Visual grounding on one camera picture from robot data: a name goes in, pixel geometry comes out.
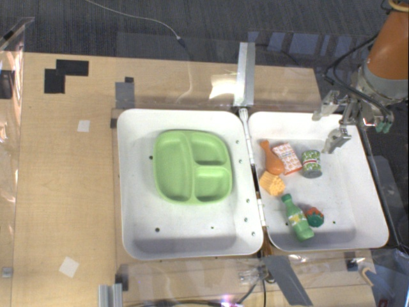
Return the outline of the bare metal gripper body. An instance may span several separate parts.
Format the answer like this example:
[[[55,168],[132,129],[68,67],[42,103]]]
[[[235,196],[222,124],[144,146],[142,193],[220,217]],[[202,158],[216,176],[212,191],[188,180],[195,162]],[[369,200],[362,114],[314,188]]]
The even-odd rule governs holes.
[[[353,74],[353,89],[369,97],[368,101],[356,94],[350,95],[346,100],[340,128],[347,125],[356,125],[362,129],[374,127],[375,129],[390,129],[394,123],[394,114],[387,106],[394,99],[393,81],[381,77],[370,77],[364,74]]]

